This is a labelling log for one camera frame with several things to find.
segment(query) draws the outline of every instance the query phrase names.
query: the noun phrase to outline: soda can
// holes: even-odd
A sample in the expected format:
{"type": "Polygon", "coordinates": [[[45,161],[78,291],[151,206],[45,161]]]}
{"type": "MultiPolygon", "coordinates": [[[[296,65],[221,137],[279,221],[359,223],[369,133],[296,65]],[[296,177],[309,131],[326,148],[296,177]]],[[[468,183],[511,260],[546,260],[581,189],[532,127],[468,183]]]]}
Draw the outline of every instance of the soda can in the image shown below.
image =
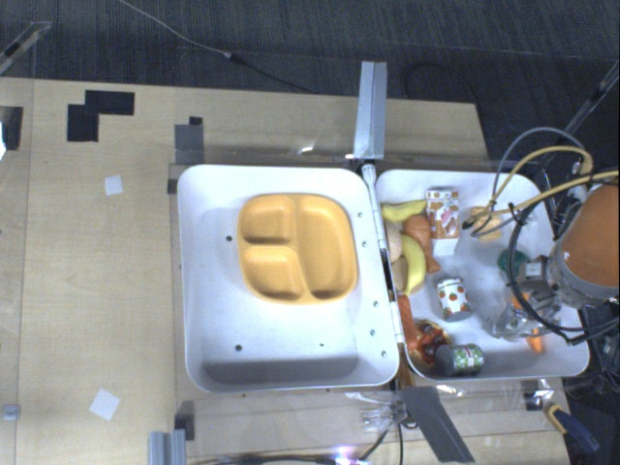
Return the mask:
{"type": "Polygon", "coordinates": [[[446,322],[463,321],[473,314],[463,281],[458,277],[444,279],[437,284],[437,299],[446,322]]]}
{"type": "Polygon", "coordinates": [[[484,365],[484,354],[480,346],[442,345],[435,352],[435,367],[445,377],[478,374],[484,365]]]}

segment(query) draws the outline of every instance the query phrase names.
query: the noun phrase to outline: yellow compartment tray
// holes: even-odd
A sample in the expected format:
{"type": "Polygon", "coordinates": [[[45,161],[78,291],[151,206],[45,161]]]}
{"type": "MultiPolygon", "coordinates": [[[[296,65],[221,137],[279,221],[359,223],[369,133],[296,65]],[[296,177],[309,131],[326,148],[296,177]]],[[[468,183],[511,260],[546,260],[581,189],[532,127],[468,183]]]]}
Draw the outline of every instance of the yellow compartment tray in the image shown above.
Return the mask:
{"type": "Polygon", "coordinates": [[[325,302],[345,297],[357,283],[351,223],[332,199],[254,197],[239,213],[237,242],[245,284],[261,299],[325,302]]]}

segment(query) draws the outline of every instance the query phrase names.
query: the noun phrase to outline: metal bracket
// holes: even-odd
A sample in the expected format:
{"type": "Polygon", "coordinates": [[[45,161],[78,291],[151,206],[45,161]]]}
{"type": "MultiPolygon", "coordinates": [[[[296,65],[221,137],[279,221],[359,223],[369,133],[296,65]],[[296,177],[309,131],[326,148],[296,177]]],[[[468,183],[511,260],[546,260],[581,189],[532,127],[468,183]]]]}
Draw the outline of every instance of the metal bracket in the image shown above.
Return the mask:
{"type": "Polygon", "coordinates": [[[388,65],[362,62],[353,155],[358,160],[384,158],[388,65]]]}
{"type": "Polygon", "coordinates": [[[148,436],[148,465],[186,465],[185,431],[151,432],[148,436]]]}
{"type": "Polygon", "coordinates": [[[475,462],[454,427],[434,387],[408,387],[398,392],[440,462],[475,462]]]}

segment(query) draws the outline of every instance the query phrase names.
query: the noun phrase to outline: wire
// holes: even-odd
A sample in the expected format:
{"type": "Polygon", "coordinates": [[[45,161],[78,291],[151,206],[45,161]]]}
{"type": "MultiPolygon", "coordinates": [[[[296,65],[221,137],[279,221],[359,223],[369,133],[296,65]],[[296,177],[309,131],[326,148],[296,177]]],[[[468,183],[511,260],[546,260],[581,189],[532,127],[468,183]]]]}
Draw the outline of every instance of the wire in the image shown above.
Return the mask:
{"type": "MultiPolygon", "coordinates": [[[[400,424],[398,424],[399,436],[402,444],[402,432],[400,430],[400,424]]],[[[377,441],[373,443],[373,445],[367,449],[358,460],[363,461],[371,453],[373,453],[384,441],[386,435],[389,433],[389,427],[379,435],[377,441]]],[[[263,465],[265,463],[276,463],[279,461],[300,461],[306,463],[317,463],[319,465],[337,465],[337,462],[334,458],[326,457],[326,456],[301,456],[295,454],[284,454],[278,456],[259,456],[259,455],[250,455],[250,456],[242,456],[234,461],[218,461],[215,460],[206,460],[195,463],[194,465],[263,465]]]]}
{"type": "MultiPolygon", "coordinates": [[[[579,147],[573,147],[573,146],[548,146],[547,148],[541,148],[540,150],[536,150],[532,153],[530,153],[529,155],[527,155],[525,158],[523,158],[516,166],[514,166],[514,168],[512,168],[511,172],[509,173],[508,177],[504,180],[504,182],[502,183],[502,185],[500,186],[499,189],[497,189],[497,182],[499,180],[499,172],[496,174],[495,176],[495,181],[493,182],[493,195],[491,196],[491,199],[489,200],[488,204],[486,205],[486,207],[484,208],[484,211],[481,212],[480,214],[476,215],[473,218],[467,219],[464,223],[463,223],[463,229],[467,229],[471,226],[473,226],[481,217],[490,217],[492,215],[499,215],[493,212],[493,210],[495,209],[495,205],[497,204],[497,199],[500,197],[500,195],[502,194],[502,192],[506,189],[506,187],[508,186],[509,182],[511,182],[512,178],[521,170],[521,168],[527,164],[528,162],[530,162],[531,160],[540,157],[541,155],[544,155],[546,153],[551,153],[551,152],[573,152],[573,153],[578,153],[579,155],[581,155],[584,158],[584,164],[582,166],[583,169],[592,169],[592,167],[594,166],[593,160],[592,160],[592,155],[590,155],[587,151],[585,151],[582,148],[579,147]]],[[[481,230],[484,227],[484,225],[482,225],[477,231],[481,230]]]]}
{"type": "Polygon", "coordinates": [[[181,32],[177,31],[176,29],[174,29],[173,27],[169,26],[168,24],[166,24],[165,22],[163,22],[161,19],[157,18],[155,15],[149,14],[146,11],[143,11],[142,9],[140,9],[139,7],[136,7],[134,4],[128,2],[127,0],[116,0],[117,2],[119,2],[120,4],[124,5],[125,7],[131,9],[134,12],[137,12],[138,14],[140,14],[141,16],[146,17],[147,19],[152,20],[153,22],[159,24],[160,26],[162,26],[164,29],[167,29],[168,31],[170,31],[174,36],[176,36],[179,40],[182,40],[185,43],[188,43],[194,47],[198,47],[201,48],[203,50],[206,51],[210,51],[213,53],[218,53],[222,56],[224,56],[227,60],[231,61],[234,64],[243,66],[243,67],[247,67],[248,69],[254,71],[255,73],[264,76],[265,78],[269,78],[273,81],[279,82],[281,84],[285,84],[287,86],[290,86],[291,88],[294,89],[298,89],[300,91],[305,91],[306,93],[314,93],[316,94],[316,91],[313,91],[311,89],[305,88],[303,86],[299,86],[298,84],[294,84],[293,82],[287,81],[285,79],[281,79],[277,76],[274,76],[270,73],[267,73],[265,71],[262,71],[261,69],[259,69],[258,67],[250,64],[248,61],[246,61],[245,59],[241,58],[238,54],[233,53],[230,50],[224,50],[221,48],[216,48],[214,46],[209,46],[209,45],[205,45],[203,43],[197,42],[196,40],[192,40],[191,38],[189,38],[188,36],[182,34],[181,32]]]}
{"type": "MultiPolygon", "coordinates": [[[[581,143],[581,141],[579,141],[577,138],[575,138],[570,133],[567,133],[566,131],[563,131],[561,129],[557,129],[557,128],[554,128],[554,127],[548,127],[548,126],[529,129],[529,130],[521,133],[518,137],[516,137],[516,139],[514,139],[514,141],[510,144],[508,149],[504,152],[504,155],[502,156],[502,159],[500,160],[500,163],[497,166],[497,171],[495,172],[495,179],[493,180],[493,189],[491,191],[491,195],[495,195],[497,193],[497,186],[498,186],[498,183],[499,183],[500,175],[502,173],[502,169],[504,168],[504,164],[508,160],[508,158],[511,155],[512,151],[523,140],[525,140],[526,138],[529,138],[529,137],[531,137],[531,136],[533,136],[535,134],[539,134],[539,133],[553,133],[555,135],[559,135],[560,137],[565,138],[566,140],[571,141],[578,148],[581,148],[582,150],[584,149],[584,146],[581,143]]],[[[489,204],[490,204],[490,206],[488,205],[486,210],[495,210],[495,204],[496,204],[495,203],[495,198],[491,197],[491,201],[489,202],[489,204]]],[[[490,221],[490,217],[489,217],[489,219],[487,219],[485,224],[482,224],[479,228],[477,228],[475,231],[472,232],[472,236],[473,237],[481,237],[481,236],[483,236],[483,235],[485,235],[487,233],[492,233],[493,231],[496,231],[497,229],[499,229],[499,228],[494,228],[493,230],[489,230],[488,232],[482,233],[481,231],[484,229],[484,227],[488,224],[489,221],[490,221]]],[[[511,222],[511,220],[506,221],[504,224],[502,224],[502,227],[504,227],[509,222],[511,222]]],[[[467,223],[467,221],[465,221],[463,229],[467,229],[466,223],[467,223]]]]}
{"type": "Polygon", "coordinates": [[[279,78],[277,76],[271,75],[270,73],[266,73],[265,71],[262,71],[261,69],[257,68],[256,66],[250,64],[245,59],[239,57],[239,55],[237,55],[236,53],[232,53],[231,56],[229,57],[229,60],[231,62],[233,62],[234,64],[238,64],[240,66],[247,67],[248,69],[251,69],[255,73],[258,73],[261,76],[264,76],[265,78],[271,79],[271,80],[276,81],[276,82],[280,82],[282,84],[286,84],[287,86],[290,86],[291,88],[295,88],[295,89],[298,89],[300,91],[304,91],[306,93],[312,93],[313,95],[317,94],[317,92],[314,91],[314,90],[311,90],[311,89],[306,88],[304,86],[299,86],[298,84],[295,84],[294,82],[290,82],[290,81],[287,81],[285,79],[281,79],[281,78],[279,78]]]}
{"type": "Polygon", "coordinates": [[[403,460],[405,459],[405,443],[403,442],[403,429],[400,423],[397,424],[397,427],[398,427],[398,446],[399,446],[398,465],[403,465],[403,460]]]}
{"type": "Polygon", "coordinates": [[[493,193],[495,193],[497,191],[497,184],[498,184],[498,181],[499,181],[499,178],[500,178],[500,174],[502,173],[502,168],[504,167],[504,164],[506,163],[506,161],[510,157],[510,155],[511,155],[512,151],[514,150],[514,148],[518,144],[520,144],[523,140],[525,140],[526,138],[529,138],[532,135],[539,134],[539,133],[553,133],[555,135],[559,135],[560,137],[565,138],[566,140],[571,141],[578,148],[581,148],[582,150],[585,149],[585,147],[583,146],[583,143],[581,143],[581,141],[579,141],[573,135],[571,135],[570,133],[567,133],[566,131],[564,131],[562,129],[557,129],[557,128],[548,127],[548,126],[528,129],[527,131],[525,131],[525,132],[521,133],[519,136],[517,136],[514,139],[514,141],[510,144],[510,146],[507,148],[507,150],[504,152],[504,155],[502,156],[502,159],[500,160],[500,164],[497,167],[497,172],[495,174],[495,181],[493,182],[493,193]]]}
{"type": "Polygon", "coordinates": [[[547,190],[543,193],[540,193],[539,195],[527,200],[527,201],[523,201],[522,203],[516,204],[516,205],[511,205],[509,208],[505,208],[503,210],[495,210],[495,211],[487,211],[487,212],[483,212],[480,213],[478,215],[476,215],[474,218],[469,218],[468,220],[466,220],[463,223],[463,229],[468,229],[471,226],[473,226],[474,224],[476,224],[476,222],[482,218],[482,217],[488,217],[488,216],[494,216],[494,215],[505,215],[507,213],[511,213],[515,210],[520,210],[521,208],[525,208],[527,206],[532,205],[533,203],[537,203],[537,202],[541,202],[543,200],[548,199],[549,197],[552,197],[553,195],[556,195],[558,193],[561,193],[563,191],[566,191],[568,189],[574,188],[575,186],[581,186],[582,184],[587,184],[590,183],[592,181],[599,181],[601,179],[610,179],[610,178],[614,178],[618,176],[618,170],[611,170],[609,172],[601,172],[601,173],[597,173],[597,174],[593,174],[593,175],[586,175],[583,177],[579,177],[576,179],[573,179],[571,181],[565,182],[563,184],[559,184],[558,186],[554,186],[553,188],[551,188],[550,190],[547,190]]]}
{"type": "MultiPolygon", "coordinates": [[[[529,217],[529,215],[534,211],[536,206],[541,201],[542,200],[536,201],[530,204],[529,206],[527,206],[523,210],[523,212],[521,213],[522,221],[525,221],[525,219],[529,217]]],[[[605,334],[606,332],[613,330],[614,328],[617,328],[617,326],[619,325],[618,319],[612,319],[611,321],[606,322],[604,324],[597,325],[595,327],[590,327],[588,329],[589,330],[588,333],[584,333],[582,335],[571,338],[567,336],[564,333],[564,331],[569,331],[569,330],[570,331],[572,330],[583,331],[585,330],[585,328],[583,327],[562,327],[560,325],[556,325],[554,323],[549,322],[547,319],[544,319],[541,315],[539,315],[539,313],[527,301],[527,299],[523,297],[523,294],[516,283],[516,278],[514,277],[514,269],[513,269],[514,255],[516,253],[516,243],[518,241],[522,228],[523,228],[523,224],[517,221],[514,226],[514,230],[512,231],[511,240],[510,240],[509,247],[508,247],[506,273],[508,274],[509,286],[512,290],[512,293],[514,294],[514,297],[517,299],[521,307],[530,315],[530,317],[538,321],[540,324],[545,326],[547,329],[549,329],[554,334],[557,334],[560,337],[562,337],[569,345],[576,345],[584,341],[589,341],[591,339],[594,339],[598,336],[605,334]]]]}
{"type": "Polygon", "coordinates": [[[216,48],[214,46],[208,46],[208,45],[199,43],[199,42],[197,42],[195,40],[192,40],[191,38],[188,38],[184,34],[180,33],[176,29],[174,29],[173,27],[168,26],[165,22],[163,22],[162,20],[158,19],[154,15],[151,15],[148,12],[143,11],[139,7],[136,7],[134,4],[129,3],[127,0],[116,0],[116,1],[121,3],[122,5],[124,5],[125,7],[128,7],[132,11],[137,12],[141,16],[144,16],[147,19],[150,19],[153,22],[156,22],[157,24],[159,24],[163,28],[165,28],[168,31],[170,31],[174,36],[176,36],[178,39],[184,41],[185,43],[193,45],[194,47],[205,49],[207,51],[212,51],[213,53],[219,53],[220,55],[224,55],[227,59],[231,58],[232,53],[230,51],[228,51],[228,50],[216,48]]]}
{"type": "Polygon", "coordinates": [[[373,453],[373,451],[376,450],[381,445],[381,443],[384,441],[388,433],[389,433],[389,427],[385,431],[383,431],[381,435],[379,436],[379,438],[377,439],[377,441],[375,441],[375,443],[359,457],[359,460],[363,461],[366,458],[368,458],[368,456],[370,456],[373,453]]]}

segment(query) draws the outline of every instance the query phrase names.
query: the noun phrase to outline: carrot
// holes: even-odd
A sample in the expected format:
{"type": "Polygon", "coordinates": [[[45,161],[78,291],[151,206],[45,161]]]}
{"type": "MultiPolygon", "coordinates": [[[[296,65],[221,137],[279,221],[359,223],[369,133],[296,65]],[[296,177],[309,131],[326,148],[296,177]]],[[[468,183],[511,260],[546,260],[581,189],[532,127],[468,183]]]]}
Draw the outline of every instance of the carrot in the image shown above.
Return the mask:
{"type": "MultiPolygon", "coordinates": [[[[530,299],[530,296],[527,293],[523,294],[523,297],[525,299],[530,299]]],[[[521,304],[519,303],[518,299],[516,299],[514,296],[512,297],[512,305],[514,306],[514,308],[521,308],[521,304]]],[[[537,328],[532,330],[532,334],[538,334],[539,330],[537,328]]],[[[530,348],[538,354],[541,354],[544,352],[544,346],[543,346],[543,337],[542,336],[528,336],[527,338],[527,344],[530,345],[530,348]]]]}

